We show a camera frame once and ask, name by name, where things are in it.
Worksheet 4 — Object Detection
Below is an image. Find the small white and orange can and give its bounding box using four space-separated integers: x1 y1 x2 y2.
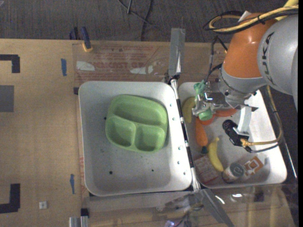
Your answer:
222 162 246 183

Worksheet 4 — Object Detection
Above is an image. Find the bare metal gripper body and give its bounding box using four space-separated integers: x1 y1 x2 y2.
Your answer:
205 91 238 111

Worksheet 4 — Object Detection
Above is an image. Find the yellow banana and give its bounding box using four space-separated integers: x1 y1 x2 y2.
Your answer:
182 96 196 124
207 137 224 173

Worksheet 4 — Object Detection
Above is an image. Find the white plastic tray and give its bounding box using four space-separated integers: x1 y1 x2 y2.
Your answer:
177 81 288 189
78 80 193 197

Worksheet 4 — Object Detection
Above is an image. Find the orange red sausage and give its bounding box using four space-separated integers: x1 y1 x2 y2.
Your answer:
198 108 238 127

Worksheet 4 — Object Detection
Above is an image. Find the black cylinder on white bracket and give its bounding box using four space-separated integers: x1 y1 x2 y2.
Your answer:
222 104 259 148

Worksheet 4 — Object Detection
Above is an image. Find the orange carrot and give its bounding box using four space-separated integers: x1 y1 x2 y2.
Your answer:
195 117 209 155

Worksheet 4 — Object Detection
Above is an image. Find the green divided plate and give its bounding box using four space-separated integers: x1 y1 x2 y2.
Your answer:
105 94 169 154

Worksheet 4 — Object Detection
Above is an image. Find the white and red packet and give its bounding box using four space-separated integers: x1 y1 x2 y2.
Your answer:
194 155 220 185

